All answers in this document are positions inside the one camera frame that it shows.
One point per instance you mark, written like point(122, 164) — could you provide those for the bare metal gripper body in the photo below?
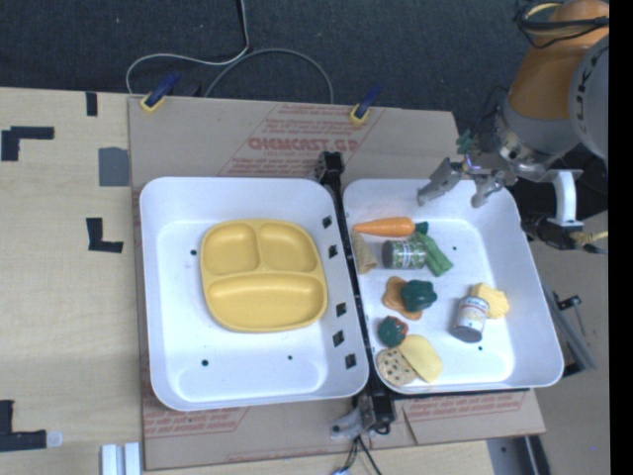
point(514, 159)

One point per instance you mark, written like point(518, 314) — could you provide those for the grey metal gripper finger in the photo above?
point(487, 186)
point(442, 178)

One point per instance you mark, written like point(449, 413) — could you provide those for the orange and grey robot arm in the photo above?
point(544, 82)

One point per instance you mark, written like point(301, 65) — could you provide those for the orange carrot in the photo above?
point(386, 226)

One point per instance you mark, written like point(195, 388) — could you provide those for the green asparagus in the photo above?
point(437, 260)

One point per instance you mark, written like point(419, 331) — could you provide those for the green labelled can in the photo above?
point(403, 254)

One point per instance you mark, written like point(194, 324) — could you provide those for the white plastic tray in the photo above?
point(178, 314)
point(514, 285)

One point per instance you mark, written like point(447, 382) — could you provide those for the tan waffle cone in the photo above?
point(365, 255)

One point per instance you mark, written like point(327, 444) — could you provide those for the green bell pepper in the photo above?
point(419, 295)

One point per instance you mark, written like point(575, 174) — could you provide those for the orange flat biscuit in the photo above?
point(391, 297)

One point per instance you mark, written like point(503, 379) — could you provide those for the white and yellow can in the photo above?
point(471, 317)

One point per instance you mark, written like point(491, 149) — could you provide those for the thin black and white rod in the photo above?
point(357, 285)

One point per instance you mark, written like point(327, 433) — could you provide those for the green and orange toy vegetable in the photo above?
point(391, 332)

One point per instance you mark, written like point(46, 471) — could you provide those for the yellow lemon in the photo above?
point(423, 359)

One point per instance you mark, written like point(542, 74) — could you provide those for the tan chocolate chip biscuit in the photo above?
point(393, 368)

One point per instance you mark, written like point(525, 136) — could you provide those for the yellow divided plate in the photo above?
point(262, 295)

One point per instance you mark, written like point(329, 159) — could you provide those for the brown cardboard board, red print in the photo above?
point(198, 136)

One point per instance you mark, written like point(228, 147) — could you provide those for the black cylinder on white bracket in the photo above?
point(566, 196)

